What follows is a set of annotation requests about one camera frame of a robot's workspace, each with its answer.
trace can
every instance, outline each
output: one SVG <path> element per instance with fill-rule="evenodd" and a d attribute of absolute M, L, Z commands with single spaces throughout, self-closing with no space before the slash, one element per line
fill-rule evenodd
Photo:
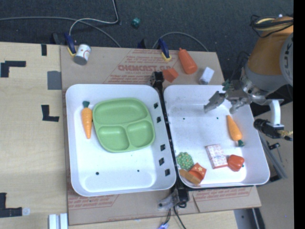
<path fill-rule="evenodd" d="M 74 56 L 74 62 L 80 65 L 85 65 L 91 53 L 91 47 L 87 44 L 80 44 Z"/>

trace blue clamp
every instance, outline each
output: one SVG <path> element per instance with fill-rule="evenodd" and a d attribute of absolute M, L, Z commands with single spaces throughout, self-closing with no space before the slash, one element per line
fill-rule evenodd
<path fill-rule="evenodd" d="M 67 45 L 71 51 L 72 54 L 75 54 L 76 53 L 76 50 L 75 50 L 75 46 L 74 46 L 74 42 L 73 42 L 73 39 L 72 37 L 68 34 L 68 33 L 64 33 L 64 36 L 65 36 L 65 39 L 66 39 L 66 42 L 67 42 Z"/>
<path fill-rule="evenodd" d="M 169 61 L 172 59 L 172 57 L 170 56 L 170 53 L 168 51 L 168 47 L 165 43 L 165 41 L 162 39 L 162 38 L 159 38 L 158 40 L 158 44 L 159 44 L 159 47 L 158 48 L 161 48 L 162 49 L 162 57 L 165 61 Z"/>

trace cardboard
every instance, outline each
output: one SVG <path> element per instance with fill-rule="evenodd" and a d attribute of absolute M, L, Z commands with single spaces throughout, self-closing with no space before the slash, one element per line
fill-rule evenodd
<path fill-rule="evenodd" d="M 206 67 L 215 70 L 210 84 L 220 85 L 224 79 L 214 52 L 189 52 L 198 70 L 185 74 L 178 58 L 178 51 L 170 51 L 172 59 L 166 62 L 160 50 L 97 48 L 92 47 L 86 65 L 73 61 L 67 47 L 61 46 L 61 79 L 63 98 L 64 140 L 67 169 L 67 195 L 69 225 L 88 224 L 127 219 L 166 216 L 167 210 L 158 210 L 158 200 L 170 195 L 170 190 L 131 194 L 82 197 L 71 186 L 65 93 L 74 84 L 149 84 L 154 71 L 174 68 L 178 77 L 169 84 L 198 84 Z M 256 187 L 207 189 L 189 192 L 190 201 L 180 214 L 252 208 L 261 205 Z"/>

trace orange bottle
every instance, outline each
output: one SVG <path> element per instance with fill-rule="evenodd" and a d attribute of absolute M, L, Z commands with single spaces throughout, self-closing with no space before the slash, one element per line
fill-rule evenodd
<path fill-rule="evenodd" d="M 186 49 L 179 48 L 178 57 L 185 73 L 193 74 L 197 71 L 198 66 L 196 65 L 195 61 L 192 59 Z"/>

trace toy carrot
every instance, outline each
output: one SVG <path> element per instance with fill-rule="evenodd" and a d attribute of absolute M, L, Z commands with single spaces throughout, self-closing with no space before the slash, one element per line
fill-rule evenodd
<path fill-rule="evenodd" d="M 92 110 L 88 107 L 89 104 L 90 103 L 88 101 L 82 102 L 84 108 L 81 111 L 82 126 L 84 127 L 84 131 L 88 139 L 90 139 L 91 137 L 91 128 L 92 128 Z"/>
<path fill-rule="evenodd" d="M 232 117 L 230 115 L 227 115 L 227 122 L 228 122 L 228 128 L 229 128 L 229 133 L 230 133 L 231 138 L 234 141 L 238 142 L 239 147 L 243 147 L 244 143 L 241 140 L 243 138 L 243 135 L 242 135 L 241 131 L 239 130 L 236 122 L 232 119 Z"/>

